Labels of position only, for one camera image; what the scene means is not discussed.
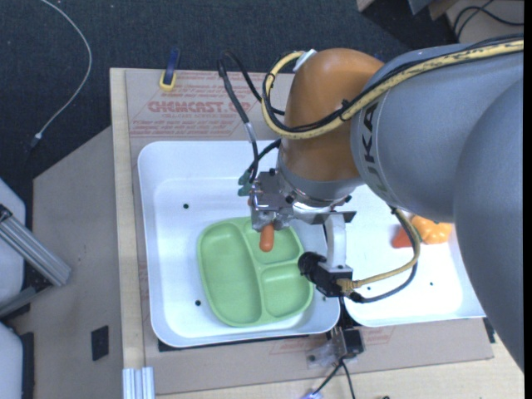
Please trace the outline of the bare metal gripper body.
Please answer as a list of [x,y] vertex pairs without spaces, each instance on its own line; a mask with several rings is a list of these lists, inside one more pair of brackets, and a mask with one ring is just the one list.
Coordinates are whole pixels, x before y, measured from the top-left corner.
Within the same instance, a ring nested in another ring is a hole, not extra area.
[[250,190],[250,210],[275,212],[292,207],[294,218],[307,224],[323,224],[336,208],[350,200],[350,188],[342,181],[305,180],[282,170],[259,174]]

